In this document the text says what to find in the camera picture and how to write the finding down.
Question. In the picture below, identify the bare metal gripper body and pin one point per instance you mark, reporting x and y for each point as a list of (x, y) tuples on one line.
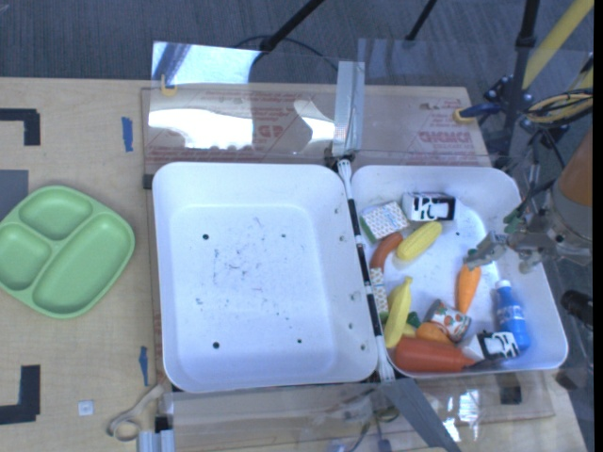
[(537, 243)]

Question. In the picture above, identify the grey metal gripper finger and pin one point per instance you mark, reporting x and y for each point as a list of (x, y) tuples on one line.
[(478, 259), (492, 242)]

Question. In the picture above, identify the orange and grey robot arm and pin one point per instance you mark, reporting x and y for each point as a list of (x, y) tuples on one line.
[(575, 182)]

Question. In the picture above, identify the orange carrot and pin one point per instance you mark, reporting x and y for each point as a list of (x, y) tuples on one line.
[(467, 287)]

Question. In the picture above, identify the white plastic tray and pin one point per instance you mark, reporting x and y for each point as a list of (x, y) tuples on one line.
[(254, 276), (438, 276)]

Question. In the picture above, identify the yellow corn cob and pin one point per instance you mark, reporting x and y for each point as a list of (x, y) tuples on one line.
[(419, 241)]

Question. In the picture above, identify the white can with orange print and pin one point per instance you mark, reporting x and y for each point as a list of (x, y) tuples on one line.
[(451, 320)]

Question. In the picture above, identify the blue bottle with white cap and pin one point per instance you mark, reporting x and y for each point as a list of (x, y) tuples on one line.
[(512, 318)]

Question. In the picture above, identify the large black and white carton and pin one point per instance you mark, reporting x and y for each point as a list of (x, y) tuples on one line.
[(428, 206)]

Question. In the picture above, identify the small orange fruit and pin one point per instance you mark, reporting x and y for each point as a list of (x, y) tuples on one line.
[(431, 333)]

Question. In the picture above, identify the small black and white carton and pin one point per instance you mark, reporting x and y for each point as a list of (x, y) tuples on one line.
[(497, 345)]

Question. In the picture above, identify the green broccoli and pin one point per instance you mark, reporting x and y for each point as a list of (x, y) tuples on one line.
[(414, 319)]

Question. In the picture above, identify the orange sausage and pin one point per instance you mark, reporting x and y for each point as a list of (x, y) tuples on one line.
[(384, 251)]

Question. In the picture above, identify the yellow banana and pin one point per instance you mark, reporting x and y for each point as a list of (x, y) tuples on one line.
[(398, 311)]

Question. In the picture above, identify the white carton, green orange pattern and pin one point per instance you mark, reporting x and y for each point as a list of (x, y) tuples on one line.
[(384, 220)]

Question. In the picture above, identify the white packet with orange pattern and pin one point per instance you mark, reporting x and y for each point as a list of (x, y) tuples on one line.
[(378, 292)]

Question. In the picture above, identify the large orange bottle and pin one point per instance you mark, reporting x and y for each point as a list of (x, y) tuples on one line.
[(428, 356)]

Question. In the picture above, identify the thin black and white rod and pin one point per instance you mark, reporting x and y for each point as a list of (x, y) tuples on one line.
[(363, 257)]

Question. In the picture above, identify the brown cardboard board, red print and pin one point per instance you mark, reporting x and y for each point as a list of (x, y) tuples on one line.
[(414, 134)]

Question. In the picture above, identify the green divided plate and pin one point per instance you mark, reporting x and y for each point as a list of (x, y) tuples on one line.
[(66, 252)]

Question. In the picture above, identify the black cylinder on white bracket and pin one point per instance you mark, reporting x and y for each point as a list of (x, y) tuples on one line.
[(578, 305)]

